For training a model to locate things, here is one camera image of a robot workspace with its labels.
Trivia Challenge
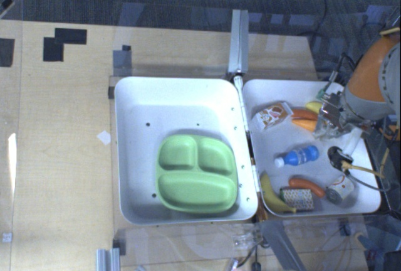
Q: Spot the orange sausage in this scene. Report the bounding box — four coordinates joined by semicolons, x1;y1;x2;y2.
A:
291;109;320;122
288;177;326;199

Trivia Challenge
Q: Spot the white can with orange print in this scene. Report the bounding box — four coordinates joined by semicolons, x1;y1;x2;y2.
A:
325;174;357;205

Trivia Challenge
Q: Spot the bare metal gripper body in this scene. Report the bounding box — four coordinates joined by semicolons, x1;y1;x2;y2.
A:
318;91;349;127

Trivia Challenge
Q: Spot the blue bottle with white cap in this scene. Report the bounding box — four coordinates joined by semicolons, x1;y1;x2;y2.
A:
274;145;320;169

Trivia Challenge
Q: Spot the small yellow toy fruit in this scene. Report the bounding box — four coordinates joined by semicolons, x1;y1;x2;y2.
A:
305;101;323;114

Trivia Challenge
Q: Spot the yellow banana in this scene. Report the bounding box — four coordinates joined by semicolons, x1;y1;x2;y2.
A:
259;172;297;214

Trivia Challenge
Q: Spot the white plastic tray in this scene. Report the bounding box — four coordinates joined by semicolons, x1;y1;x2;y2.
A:
113;76;259;226
242;78;382;218

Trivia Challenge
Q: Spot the orange and white carton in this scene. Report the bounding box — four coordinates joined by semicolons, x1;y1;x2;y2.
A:
251;101;294;132

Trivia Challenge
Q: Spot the green divided plate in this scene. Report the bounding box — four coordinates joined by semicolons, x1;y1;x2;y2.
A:
155;134;239;215

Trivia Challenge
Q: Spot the light orange carrot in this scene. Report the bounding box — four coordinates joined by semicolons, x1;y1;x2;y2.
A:
291;119;318;133

